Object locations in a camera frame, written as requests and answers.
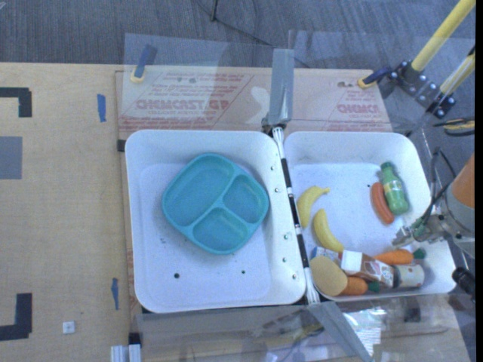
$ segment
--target yellow tube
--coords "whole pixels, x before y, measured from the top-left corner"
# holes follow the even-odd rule
[[[439,90],[446,96],[451,95],[475,70],[476,52],[468,55],[460,66],[441,84]]]
[[[460,0],[445,21],[436,30],[424,48],[411,62],[414,70],[421,72],[429,61],[436,55],[439,48],[448,40],[454,30],[461,24],[464,18],[475,7],[476,0]]]

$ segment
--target yellow banana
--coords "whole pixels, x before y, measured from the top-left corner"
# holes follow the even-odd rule
[[[327,214],[324,209],[320,209],[314,216],[314,230],[315,236],[317,236],[317,239],[324,248],[339,253],[344,251],[342,243],[336,239],[329,229]]]
[[[303,228],[307,227],[310,221],[310,210],[315,200],[325,193],[329,193],[329,188],[311,186],[297,199],[297,210],[299,213],[300,224]]]

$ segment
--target dark gray floor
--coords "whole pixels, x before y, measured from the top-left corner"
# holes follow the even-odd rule
[[[135,63],[125,46],[131,34],[244,43],[240,54],[249,55],[251,65],[268,62],[263,48],[254,47],[254,54],[250,44],[290,45],[300,66],[378,69],[413,58],[459,0],[219,0],[217,20],[210,21],[212,1],[0,0],[0,62]],[[474,44],[473,11],[428,65],[427,75],[441,83]],[[161,52],[158,62],[173,57],[173,49]],[[475,114],[474,75],[455,97],[449,118]],[[421,108],[409,102],[394,93],[386,106],[389,114],[415,122]],[[456,171],[474,151],[474,137],[447,137],[430,125],[423,131]],[[451,178],[443,163],[440,169],[443,182]],[[474,323],[462,328],[475,360]]]

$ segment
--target carrot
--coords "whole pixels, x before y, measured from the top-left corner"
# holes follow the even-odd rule
[[[364,279],[358,278],[357,276],[348,276],[347,286],[340,295],[363,295],[368,291],[368,288],[368,283]]]
[[[411,264],[414,259],[414,255],[405,250],[404,248],[399,248],[397,250],[390,250],[388,252],[380,253],[379,255],[372,256],[380,262],[386,263],[387,265],[404,265]]]
[[[371,186],[371,203],[375,209],[376,214],[384,222],[384,224],[390,224],[394,221],[394,214],[387,205],[386,198],[384,196],[384,187],[381,183],[374,183]]]

